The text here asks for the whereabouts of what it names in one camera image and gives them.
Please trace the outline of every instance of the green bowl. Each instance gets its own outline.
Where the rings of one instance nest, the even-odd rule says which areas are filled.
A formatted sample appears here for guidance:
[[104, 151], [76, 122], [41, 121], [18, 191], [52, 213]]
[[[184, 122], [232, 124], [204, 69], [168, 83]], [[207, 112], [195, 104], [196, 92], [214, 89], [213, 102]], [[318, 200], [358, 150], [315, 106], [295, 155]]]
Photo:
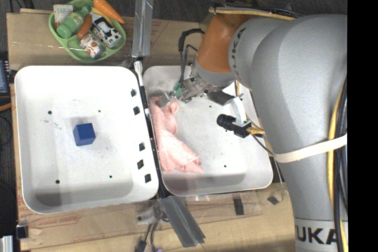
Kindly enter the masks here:
[[[90, 6], [93, 6], [93, 1], [91, 0], [73, 0], [69, 2], [68, 4], [72, 4], [74, 6], [74, 10], [78, 11], [80, 10], [83, 5], [88, 4]], [[122, 28], [121, 24], [117, 22], [116, 20], [112, 19], [113, 27], [120, 33], [122, 36], [122, 42], [119, 44], [116, 48], [109, 48], [105, 44], [102, 43], [102, 45], [105, 47], [106, 51], [104, 54], [97, 58], [93, 59], [91, 56], [87, 54], [87, 52], [80, 46], [79, 38], [76, 35], [73, 35], [72, 37], [68, 39], [61, 38], [56, 29], [55, 29], [55, 19], [54, 19], [54, 13], [52, 13], [48, 17], [48, 27], [50, 28], [50, 31], [53, 33], [55, 39], [61, 44], [62, 47], [64, 47], [65, 51], [76, 61], [83, 63], [83, 64], [93, 64], [97, 63], [99, 61], [105, 60], [109, 58], [111, 55], [114, 55], [116, 52], [118, 52], [126, 43], [126, 33], [125, 30]]]

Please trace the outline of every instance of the white band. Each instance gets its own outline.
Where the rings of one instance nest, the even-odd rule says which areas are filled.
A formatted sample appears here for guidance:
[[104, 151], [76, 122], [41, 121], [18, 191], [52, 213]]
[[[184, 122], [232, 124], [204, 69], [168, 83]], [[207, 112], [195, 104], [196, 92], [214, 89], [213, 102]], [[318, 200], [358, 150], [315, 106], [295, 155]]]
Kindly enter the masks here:
[[339, 138], [316, 143], [292, 152], [281, 154], [274, 153], [274, 157], [279, 163], [290, 163], [308, 158], [309, 156], [320, 155], [321, 153], [326, 153], [328, 151], [338, 149], [346, 144], [348, 144], [348, 133]]

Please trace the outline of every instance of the pink towel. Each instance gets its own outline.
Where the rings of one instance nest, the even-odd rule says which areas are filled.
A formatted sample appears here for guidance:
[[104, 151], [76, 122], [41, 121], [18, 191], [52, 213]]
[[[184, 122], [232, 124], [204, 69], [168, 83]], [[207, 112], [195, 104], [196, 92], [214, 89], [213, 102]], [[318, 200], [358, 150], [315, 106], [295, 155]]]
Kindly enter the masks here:
[[178, 110], [178, 103], [172, 102], [162, 109], [158, 106], [160, 98], [152, 97], [149, 101], [149, 108], [154, 124], [161, 168], [164, 171], [176, 169], [182, 172], [202, 173], [203, 169], [200, 166], [198, 155], [175, 137], [177, 133], [175, 114]]

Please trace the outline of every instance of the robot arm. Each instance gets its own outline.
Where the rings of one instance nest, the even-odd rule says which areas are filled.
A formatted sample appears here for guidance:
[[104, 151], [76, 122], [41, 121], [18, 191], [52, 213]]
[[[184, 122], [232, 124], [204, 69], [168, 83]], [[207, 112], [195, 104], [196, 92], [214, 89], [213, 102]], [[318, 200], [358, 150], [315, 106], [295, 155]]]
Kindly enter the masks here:
[[[220, 91], [235, 80], [252, 91], [265, 135], [276, 154], [329, 140], [330, 120], [347, 76], [347, 16], [292, 21], [217, 14], [192, 66], [191, 94]], [[297, 252], [337, 251], [347, 236], [334, 223], [327, 154], [280, 163], [295, 216]]]

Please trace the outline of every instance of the blue block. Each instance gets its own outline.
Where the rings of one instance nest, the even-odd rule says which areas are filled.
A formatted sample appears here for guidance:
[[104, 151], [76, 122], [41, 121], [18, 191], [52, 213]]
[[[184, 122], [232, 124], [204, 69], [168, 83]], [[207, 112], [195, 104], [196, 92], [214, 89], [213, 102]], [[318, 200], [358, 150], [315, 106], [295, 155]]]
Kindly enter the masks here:
[[92, 144], [96, 138], [92, 123], [78, 124], [73, 130], [76, 146]]

